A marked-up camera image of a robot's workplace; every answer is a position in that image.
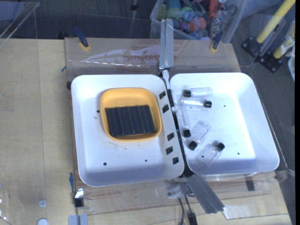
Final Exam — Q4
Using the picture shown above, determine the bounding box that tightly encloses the black ribbed rack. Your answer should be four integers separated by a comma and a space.
104, 105, 157, 137

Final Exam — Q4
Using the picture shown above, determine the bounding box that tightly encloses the yellow rectangular bowl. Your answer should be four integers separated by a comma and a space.
100, 87, 163, 143

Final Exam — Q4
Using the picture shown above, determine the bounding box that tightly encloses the clear bottle with black cap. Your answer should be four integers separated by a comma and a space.
187, 121, 212, 151
174, 105, 192, 139
195, 142, 226, 166
180, 98, 213, 109
182, 86, 214, 98

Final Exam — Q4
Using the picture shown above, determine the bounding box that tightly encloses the clear plastic storage bin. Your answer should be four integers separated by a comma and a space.
149, 0, 249, 44

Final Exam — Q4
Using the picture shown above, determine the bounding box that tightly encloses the white plastic tray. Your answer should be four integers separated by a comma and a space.
168, 72, 280, 176
70, 74, 186, 188

